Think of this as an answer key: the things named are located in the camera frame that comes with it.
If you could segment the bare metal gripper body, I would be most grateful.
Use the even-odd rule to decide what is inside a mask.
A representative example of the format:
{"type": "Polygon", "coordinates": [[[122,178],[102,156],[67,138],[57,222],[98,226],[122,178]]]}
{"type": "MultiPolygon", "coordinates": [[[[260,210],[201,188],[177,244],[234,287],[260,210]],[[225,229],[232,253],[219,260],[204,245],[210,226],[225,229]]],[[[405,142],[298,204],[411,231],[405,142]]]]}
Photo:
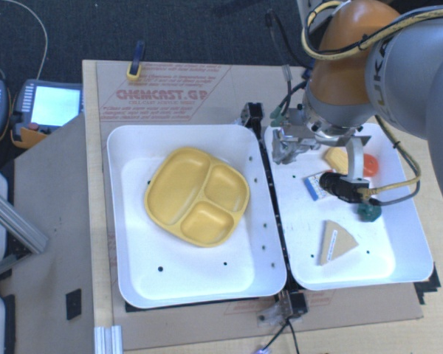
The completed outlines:
{"type": "Polygon", "coordinates": [[[299,138],[305,138],[315,139],[320,145],[341,147],[346,145],[357,127],[335,125],[308,108],[290,108],[279,129],[283,130],[289,144],[299,138]]]}

